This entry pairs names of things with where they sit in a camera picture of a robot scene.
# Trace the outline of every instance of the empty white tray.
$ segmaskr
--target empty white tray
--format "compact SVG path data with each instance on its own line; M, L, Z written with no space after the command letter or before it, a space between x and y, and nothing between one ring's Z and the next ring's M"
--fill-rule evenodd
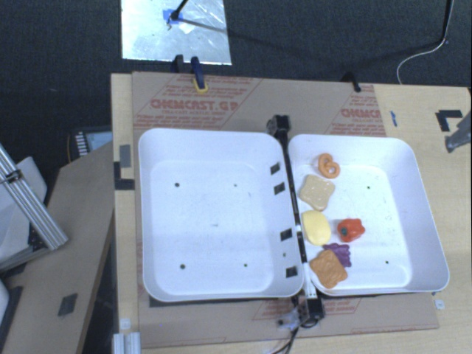
M366 232L350 246L348 278L326 289L332 296L438 291L449 280L448 266L434 225L412 149L393 138L298 135L289 144L296 191L306 175L321 176L318 156L329 153L341 166L331 180L336 189L323 211L330 243L343 244L336 231L345 218L360 218ZM311 207L298 198L300 214ZM323 250L305 241L308 261Z
M165 302L284 297L303 271L280 144L157 128L139 140L143 278Z

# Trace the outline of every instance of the toy food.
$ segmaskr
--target toy food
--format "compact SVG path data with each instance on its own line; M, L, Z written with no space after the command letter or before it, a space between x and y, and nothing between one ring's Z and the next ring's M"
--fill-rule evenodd
M305 183L303 184L298 196L302 201L308 203L314 209L323 211L333 192L333 182L324 180L318 176L308 175L305 178Z
M333 157L329 153L323 153L319 156L318 170L326 178L336 178L341 172L339 164L333 161Z
M333 251L322 251L317 258L310 261L311 270L314 271L320 283L326 288L333 288L347 278L344 266L339 262Z
M323 245L323 249L333 251L337 256L339 262L345 267L350 268L353 264L350 260L351 252L349 251L349 246L347 244L337 244L332 243L328 245Z
M330 224L320 211L303 212L302 225L308 241L313 245L321 246L331 239Z
M366 229L362 226L361 219L344 219L338 224L338 233L342 241L350 243L360 237Z

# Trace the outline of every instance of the toy pretzel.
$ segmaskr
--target toy pretzel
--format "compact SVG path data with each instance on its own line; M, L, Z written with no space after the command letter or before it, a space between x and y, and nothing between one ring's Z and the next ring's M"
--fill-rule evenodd
M329 153L323 153L318 159L319 172L326 178L336 178L339 176L339 164L333 161Z

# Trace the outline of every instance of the purple toy grapes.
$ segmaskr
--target purple toy grapes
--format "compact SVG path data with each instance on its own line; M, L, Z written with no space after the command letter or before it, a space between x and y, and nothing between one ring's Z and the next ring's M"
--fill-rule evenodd
M323 245L323 249L331 250L337 256L339 262L345 267L350 268L353 264L350 260L349 246L347 244L339 245L337 243L332 243L328 245Z

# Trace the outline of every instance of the tray with toy food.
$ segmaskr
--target tray with toy food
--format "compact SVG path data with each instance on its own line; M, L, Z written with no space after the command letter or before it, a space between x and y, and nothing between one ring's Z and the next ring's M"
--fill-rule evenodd
M143 280L152 297L285 297L306 282L332 296L446 286L406 143L297 135L288 150L280 144L266 133L142 134Z

